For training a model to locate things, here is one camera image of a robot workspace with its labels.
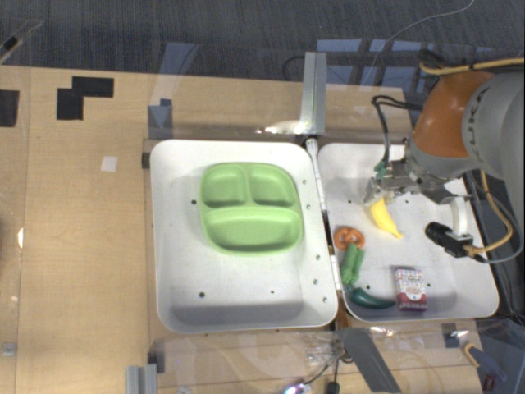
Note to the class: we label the white plastic tray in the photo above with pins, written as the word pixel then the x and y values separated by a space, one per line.
pixel 435 261
pixel 246 294

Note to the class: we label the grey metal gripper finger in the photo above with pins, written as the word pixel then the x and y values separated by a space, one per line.
pixel 372 192
pixel 389 198

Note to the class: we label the orange pretzel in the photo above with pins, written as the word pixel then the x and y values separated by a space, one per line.
pixel 339 238

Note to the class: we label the black cylinder on white bracket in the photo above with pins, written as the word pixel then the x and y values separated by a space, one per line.
pixel 445 236

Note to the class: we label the green divided plate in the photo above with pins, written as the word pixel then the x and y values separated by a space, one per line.
pixel 250 224

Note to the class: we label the green pea pod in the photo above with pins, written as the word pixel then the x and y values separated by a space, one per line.
pixel 350 263

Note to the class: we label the dark green pepper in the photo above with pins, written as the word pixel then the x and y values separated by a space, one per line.
pixel 367 299

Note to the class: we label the red and white carton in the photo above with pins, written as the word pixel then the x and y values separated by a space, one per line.
pixel 411 290

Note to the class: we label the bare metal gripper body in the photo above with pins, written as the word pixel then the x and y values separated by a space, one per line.
pixel 400 179

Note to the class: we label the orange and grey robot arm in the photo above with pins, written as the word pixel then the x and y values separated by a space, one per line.
pixel 484 121

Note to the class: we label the yellow banana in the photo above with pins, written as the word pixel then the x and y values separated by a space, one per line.
pixel 383 220

